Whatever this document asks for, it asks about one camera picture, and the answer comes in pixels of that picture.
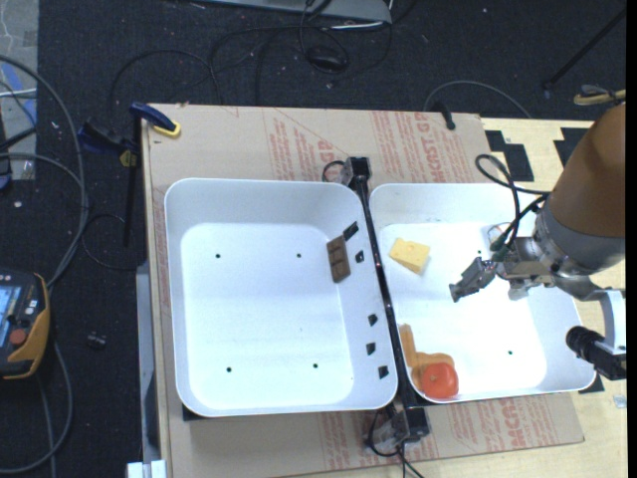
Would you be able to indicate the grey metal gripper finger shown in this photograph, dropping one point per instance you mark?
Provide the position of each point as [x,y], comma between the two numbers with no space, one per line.
[473,278]
[519,291]

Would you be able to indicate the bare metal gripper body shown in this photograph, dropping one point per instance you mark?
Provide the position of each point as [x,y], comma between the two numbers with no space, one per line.
[527,263]

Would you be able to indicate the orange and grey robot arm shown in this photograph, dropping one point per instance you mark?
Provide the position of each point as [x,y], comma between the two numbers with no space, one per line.
[592,177]

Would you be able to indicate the white plastic tray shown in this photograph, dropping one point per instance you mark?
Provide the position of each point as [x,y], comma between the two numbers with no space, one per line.
[488,346]
[259,316]

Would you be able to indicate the yellow cheese wedge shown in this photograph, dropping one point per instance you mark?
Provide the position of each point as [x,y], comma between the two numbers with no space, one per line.
[409,255]

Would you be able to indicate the thin black rod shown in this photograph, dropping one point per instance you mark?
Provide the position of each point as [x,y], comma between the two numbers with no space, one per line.
[383,287]

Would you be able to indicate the pale orange toy piece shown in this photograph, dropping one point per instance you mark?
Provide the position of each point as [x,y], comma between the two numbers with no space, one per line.
[409,344]

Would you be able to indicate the red tomato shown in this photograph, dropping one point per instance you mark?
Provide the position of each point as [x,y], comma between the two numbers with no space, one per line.
[440,381]

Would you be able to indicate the brown chocolate bar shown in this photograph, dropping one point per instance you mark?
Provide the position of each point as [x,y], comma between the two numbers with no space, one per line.
[338,260]

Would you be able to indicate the brown cardboard board, red print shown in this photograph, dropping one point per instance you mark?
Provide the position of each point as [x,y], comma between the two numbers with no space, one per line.
[239,142]

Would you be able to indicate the black cylinder on white bracket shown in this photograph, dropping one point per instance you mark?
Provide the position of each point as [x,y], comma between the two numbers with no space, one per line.
[597,351]

